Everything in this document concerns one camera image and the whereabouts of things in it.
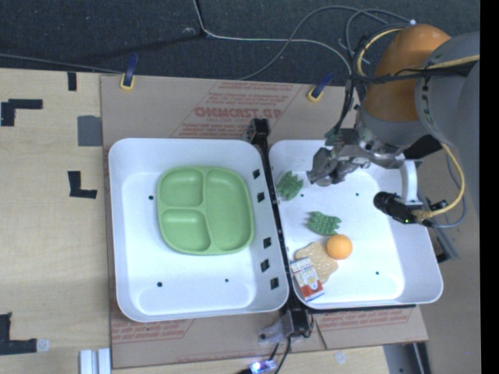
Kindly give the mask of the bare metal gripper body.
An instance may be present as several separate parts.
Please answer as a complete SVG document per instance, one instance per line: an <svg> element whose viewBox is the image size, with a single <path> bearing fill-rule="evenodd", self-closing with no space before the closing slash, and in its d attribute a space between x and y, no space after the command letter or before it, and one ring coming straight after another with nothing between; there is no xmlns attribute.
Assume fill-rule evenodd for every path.
<svg viewBox="0 0 499 374"><path fill-rule="evenodd" d="M385 143L369 130L341 129L333 142L331 157L343 164L366 168L376 164L382 168L398 168L405 161L403 149Z"/></svg>

